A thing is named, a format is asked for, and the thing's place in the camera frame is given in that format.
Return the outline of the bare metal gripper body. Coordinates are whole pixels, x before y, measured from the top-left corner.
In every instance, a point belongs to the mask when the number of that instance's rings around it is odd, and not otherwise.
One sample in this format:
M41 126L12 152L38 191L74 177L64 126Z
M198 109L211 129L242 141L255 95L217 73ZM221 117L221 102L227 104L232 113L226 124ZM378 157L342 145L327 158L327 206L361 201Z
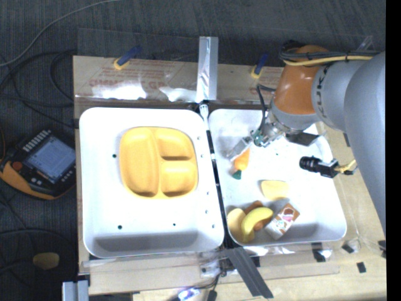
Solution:
M259 127L251 131L253 143L258 147L267 147L275 140L291 133L293 129L281 124L278 121L268 122L262 120Z

